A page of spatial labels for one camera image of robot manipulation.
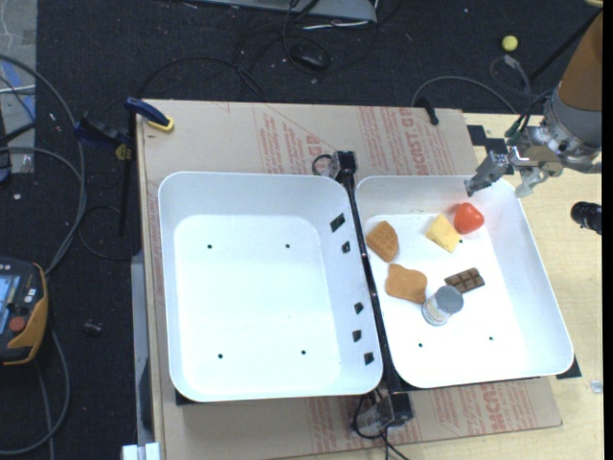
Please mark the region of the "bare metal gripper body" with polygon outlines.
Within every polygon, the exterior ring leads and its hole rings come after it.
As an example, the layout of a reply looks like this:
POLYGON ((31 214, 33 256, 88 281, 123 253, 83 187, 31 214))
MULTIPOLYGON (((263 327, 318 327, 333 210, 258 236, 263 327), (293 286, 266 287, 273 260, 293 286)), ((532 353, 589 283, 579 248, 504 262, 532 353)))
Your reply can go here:
POLYGON ((561 175, 564 169, 579 173, 602 172, 595 146, 564 126, 525 126, 507 133, 510 162, 517 168, 561 175))

